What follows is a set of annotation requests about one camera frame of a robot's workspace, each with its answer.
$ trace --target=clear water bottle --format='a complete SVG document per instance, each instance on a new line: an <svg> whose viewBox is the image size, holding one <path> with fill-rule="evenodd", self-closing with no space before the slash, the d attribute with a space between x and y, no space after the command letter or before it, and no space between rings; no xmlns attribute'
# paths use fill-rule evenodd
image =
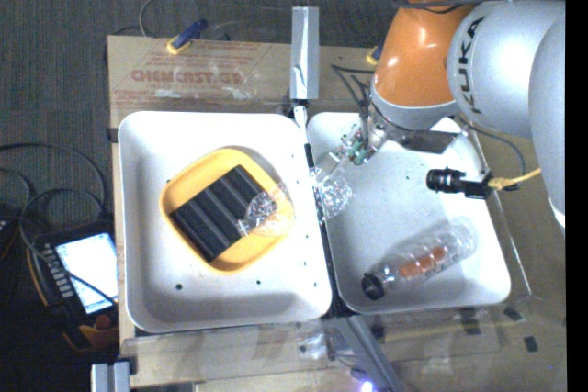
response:
<svg viewBox="0 0 588 392"><path fill-rule="evenodd" d="M365 273L361 287L372 300L411 289L465 260L477 245L469 221L455 219L444 228L428 230L395 247L386 260Z"/></svg>

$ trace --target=blue and yellow clamp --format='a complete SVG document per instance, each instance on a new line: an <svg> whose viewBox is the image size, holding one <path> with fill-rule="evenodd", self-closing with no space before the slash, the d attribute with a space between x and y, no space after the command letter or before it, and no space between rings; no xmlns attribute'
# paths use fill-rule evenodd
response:
<svg viewBox="0 0 588 392"><path fill-rule="evenodd" d="M175 38L170 39L167 41L167 50L170 51L172 54L179 54L185 48L190 45L190 41L192 39L200 38L200 34L206 28L209 27L209 22L206 21L205 18L201 18L199 21L194 22L188 28L186 28L182 33L177 35Z"/></svg>

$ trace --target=black connector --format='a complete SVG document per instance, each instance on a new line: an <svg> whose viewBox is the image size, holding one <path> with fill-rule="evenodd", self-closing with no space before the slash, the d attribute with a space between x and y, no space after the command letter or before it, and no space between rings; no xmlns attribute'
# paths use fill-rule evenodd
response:
<svg viewBox="0 0 588 392"><path fill-rule="evenodd" d="M464 172L450 168L429 170L426 174L427 188L441 193L463 193L465 197L486 199L492 192L488 186L492 174L485 174L483 180L475 182L465 180Z"/></svg>

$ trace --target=yellow cable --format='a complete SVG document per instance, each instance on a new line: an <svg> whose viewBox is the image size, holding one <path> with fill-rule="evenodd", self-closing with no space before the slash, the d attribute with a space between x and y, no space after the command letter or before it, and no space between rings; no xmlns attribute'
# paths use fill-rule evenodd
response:
<svg viewBox="0 0 588 392"><path fill-rule="evenodd" d="M513 186L513 185L516 185L517 183L521 183L521 182L524 182L525 180L529 180L530 178L533 178L534 176L537 176L540 173L541 173L541 169L537 168L533 172L529 172L528 174L524 174L524 175L518 176L516 178L503 178L503 177L491 178L490 181L488 182L488 186L490 188L502 190L502 189L505 189L507 186Z"/></svg>

